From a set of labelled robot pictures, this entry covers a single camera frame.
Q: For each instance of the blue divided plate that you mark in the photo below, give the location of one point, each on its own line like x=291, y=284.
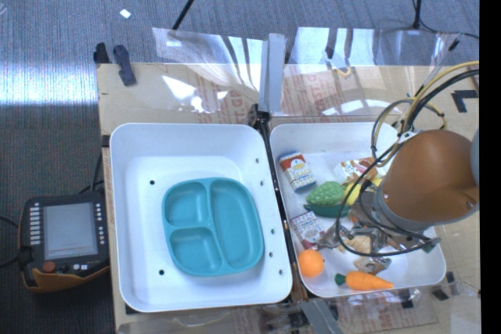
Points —
x=231, y=223

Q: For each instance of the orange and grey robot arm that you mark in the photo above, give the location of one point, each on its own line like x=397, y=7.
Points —
x=426, y=176

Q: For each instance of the tan bread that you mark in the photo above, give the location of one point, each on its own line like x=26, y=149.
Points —
x=360, y=243

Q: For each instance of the red and white carton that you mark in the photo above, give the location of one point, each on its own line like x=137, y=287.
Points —
x=297, y=172

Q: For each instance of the white printed packet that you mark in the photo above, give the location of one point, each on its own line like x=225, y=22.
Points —
x=352, y=170

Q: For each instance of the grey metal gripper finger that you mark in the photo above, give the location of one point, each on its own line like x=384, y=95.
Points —
x=375, y=264

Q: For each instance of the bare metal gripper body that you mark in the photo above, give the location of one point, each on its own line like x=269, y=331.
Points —
x=368, y=225

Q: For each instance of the green bowl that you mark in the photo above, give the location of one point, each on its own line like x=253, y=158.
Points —
x=325, y=210

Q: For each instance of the green grapes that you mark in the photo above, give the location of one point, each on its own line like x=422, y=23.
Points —
x=325, y=193

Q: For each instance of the orange fruit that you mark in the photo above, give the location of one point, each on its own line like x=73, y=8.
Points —
x=311, y=263

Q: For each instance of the yellow banana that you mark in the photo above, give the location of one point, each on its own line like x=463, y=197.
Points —
x=352, y=193

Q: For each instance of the red and white packet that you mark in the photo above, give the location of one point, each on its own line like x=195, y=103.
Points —
x=307, y=228

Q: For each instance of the white plastic tray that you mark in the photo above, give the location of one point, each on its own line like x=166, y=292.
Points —
x=325, y=141
x=137, y=215

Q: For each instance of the orange carrot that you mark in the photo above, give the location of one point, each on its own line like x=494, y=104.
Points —
x=366, y=281

